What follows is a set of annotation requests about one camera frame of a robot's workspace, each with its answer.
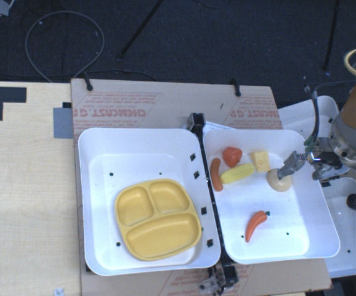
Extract yellow cheese wedge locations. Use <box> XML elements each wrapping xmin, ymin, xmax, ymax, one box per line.
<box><xmin>250</xmin><ymin>150</ymin><xmax>271</xmax><ymax>174</ymax></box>

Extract yellow divided plate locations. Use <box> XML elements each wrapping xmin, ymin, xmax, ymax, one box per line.
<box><xmin>114</xmin><ymin>178</ymin><xmax>203</xmax><ymax>262</ymax></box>

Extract yellow corn cob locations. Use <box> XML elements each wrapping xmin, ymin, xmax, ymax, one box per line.
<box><xmin>219</xmin><ymin>163</ymin><xmax>256</xmax><ymax>185</ymax></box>

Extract white plastic tray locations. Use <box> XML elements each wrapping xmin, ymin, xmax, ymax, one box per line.
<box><xmin>202</xmin><ymin>128</ymin><xmax>341</xmax><ymax>265</ymax></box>
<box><xmin>78</xmin><ymin>127</ymin><xmax>222</xmax><ymax>277</ymax></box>

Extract orange chili pepper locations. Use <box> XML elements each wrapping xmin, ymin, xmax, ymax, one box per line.
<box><xmin>245</xmin><ymin>210</ymin><xmax>271</xmax><ymax>244</ymax></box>

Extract thin black and white rod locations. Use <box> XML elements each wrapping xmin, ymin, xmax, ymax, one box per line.
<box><xmin>193</xmin><ymin>125</ymin><xmax>233</xmax><ymax>271</ymax></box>

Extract brown cardboard board red print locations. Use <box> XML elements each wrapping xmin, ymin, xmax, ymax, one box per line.
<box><xmin>70</xmin><ymin>78</ymin><xmax>333</xmax><ymax>296</ymax></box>

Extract beige round bun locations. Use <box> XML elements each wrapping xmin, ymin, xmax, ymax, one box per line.
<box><xmin>266</xmin><ymin>168</ymin><xmax>293</xmax><ymax>193</ymax></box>

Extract white printed paper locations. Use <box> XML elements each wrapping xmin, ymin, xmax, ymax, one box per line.
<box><xmin>203</xmin><ymin>120</ymin><xmax>238</xmax><ymax>133</ymax></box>

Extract orange sausage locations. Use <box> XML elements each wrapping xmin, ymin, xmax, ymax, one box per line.
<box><xmin>209</xmin><ymin>157</ymin><xmax>224</xmax><ymax>192</ymax></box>

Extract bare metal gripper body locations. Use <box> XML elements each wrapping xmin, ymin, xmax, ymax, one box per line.
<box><xmin>306</xmin><ymin>137</ymin><xmax>356</xmax><ymax>170</ymax></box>

